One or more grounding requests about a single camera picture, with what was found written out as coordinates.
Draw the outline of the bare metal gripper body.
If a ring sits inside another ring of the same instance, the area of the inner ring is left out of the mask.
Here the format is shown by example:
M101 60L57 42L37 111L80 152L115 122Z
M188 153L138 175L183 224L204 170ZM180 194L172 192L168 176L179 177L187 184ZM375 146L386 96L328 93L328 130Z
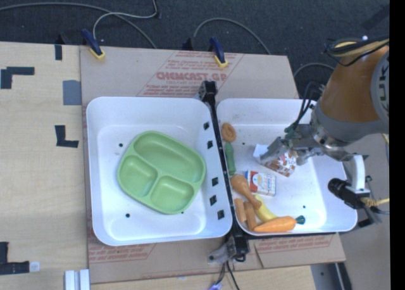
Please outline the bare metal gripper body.
M307 151L313 156L329 156L337 161L349 161L352 154L344 148L347 142L340 141L318 124L291 124L285 130L285 144L296 156L296 151Z

